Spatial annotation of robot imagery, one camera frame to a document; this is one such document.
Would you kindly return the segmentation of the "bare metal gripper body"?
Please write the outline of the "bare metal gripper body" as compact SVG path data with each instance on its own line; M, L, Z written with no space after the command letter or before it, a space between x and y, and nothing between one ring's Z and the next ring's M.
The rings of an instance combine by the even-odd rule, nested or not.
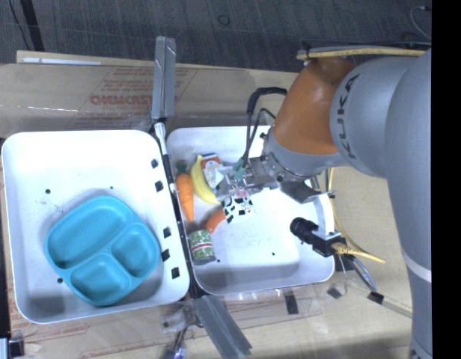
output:
M240 158L233 165L233 178L239 188L246 190L249 194L256 194L264 189L277 189L278 181L266 170L261 157L254 157L248 160Z

